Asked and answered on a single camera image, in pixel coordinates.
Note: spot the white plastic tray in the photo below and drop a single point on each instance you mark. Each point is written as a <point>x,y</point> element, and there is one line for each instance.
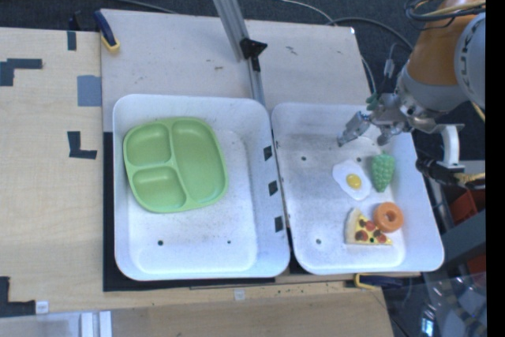
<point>315,209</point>
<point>221,240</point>

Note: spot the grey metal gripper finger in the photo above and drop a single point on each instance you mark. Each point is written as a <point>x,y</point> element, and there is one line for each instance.
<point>387,135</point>
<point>354,127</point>

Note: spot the green grapes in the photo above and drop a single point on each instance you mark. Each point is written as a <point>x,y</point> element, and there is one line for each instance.
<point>382,171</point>

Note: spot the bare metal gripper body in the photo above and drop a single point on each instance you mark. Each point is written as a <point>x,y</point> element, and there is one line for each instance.
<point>394,112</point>

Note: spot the green divided plate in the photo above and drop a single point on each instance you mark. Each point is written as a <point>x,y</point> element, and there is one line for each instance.
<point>185,162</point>

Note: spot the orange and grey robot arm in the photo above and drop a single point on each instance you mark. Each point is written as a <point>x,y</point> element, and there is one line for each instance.
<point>438,55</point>

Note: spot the yellow pizza slice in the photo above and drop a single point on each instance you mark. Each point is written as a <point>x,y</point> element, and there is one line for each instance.
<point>361,233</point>

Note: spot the white and yellow fried egg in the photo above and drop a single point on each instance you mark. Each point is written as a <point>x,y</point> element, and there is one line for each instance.
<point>353,181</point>

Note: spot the black cylinder on white bracket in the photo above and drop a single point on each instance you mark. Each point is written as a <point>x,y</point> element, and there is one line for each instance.
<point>451,146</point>

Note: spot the orange doughnut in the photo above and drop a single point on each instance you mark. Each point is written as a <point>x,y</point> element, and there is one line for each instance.
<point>380,219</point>

